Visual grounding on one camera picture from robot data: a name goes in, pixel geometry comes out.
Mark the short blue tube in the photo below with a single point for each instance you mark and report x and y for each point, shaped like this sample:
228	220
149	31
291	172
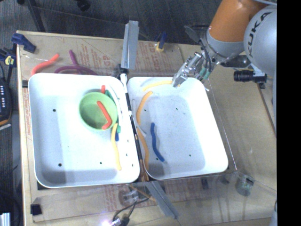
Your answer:
116	137

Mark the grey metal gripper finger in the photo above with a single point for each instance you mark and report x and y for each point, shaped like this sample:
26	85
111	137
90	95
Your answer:
184	80
177	79

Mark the orange tube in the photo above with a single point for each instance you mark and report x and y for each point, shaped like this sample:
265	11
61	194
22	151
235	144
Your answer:
43	64

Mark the long blue tube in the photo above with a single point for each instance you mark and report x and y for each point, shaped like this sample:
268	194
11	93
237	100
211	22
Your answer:
154	142

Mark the green bowl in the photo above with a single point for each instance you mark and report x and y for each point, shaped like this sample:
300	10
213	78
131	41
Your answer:
90	116

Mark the brown cardboard board red print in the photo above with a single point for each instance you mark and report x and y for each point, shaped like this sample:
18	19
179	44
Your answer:
98	53

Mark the black cylinder on white bracket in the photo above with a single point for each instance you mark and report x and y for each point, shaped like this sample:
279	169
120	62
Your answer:
244	75

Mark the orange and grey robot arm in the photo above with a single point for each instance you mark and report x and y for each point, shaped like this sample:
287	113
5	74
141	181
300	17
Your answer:
235	15

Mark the white plastic tray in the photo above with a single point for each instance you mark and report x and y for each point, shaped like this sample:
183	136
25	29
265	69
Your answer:
70	138
183	135

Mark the orange-yellow tube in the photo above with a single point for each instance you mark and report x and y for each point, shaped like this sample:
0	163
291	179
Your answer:
144	145
141	105

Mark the yellow tube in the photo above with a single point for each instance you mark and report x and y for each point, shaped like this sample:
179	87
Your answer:
157	83
115	147

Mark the red bent tube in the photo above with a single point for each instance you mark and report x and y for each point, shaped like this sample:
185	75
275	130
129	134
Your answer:
104	113

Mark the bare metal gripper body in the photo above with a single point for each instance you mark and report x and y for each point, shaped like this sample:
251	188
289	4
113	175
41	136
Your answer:
192	66

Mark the short red tube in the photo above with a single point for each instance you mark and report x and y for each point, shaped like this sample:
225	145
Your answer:
103	89

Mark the purple tube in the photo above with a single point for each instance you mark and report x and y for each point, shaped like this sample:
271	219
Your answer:
68	67
73	56

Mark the thin black and white rod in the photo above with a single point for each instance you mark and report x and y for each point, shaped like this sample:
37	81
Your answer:
131	119

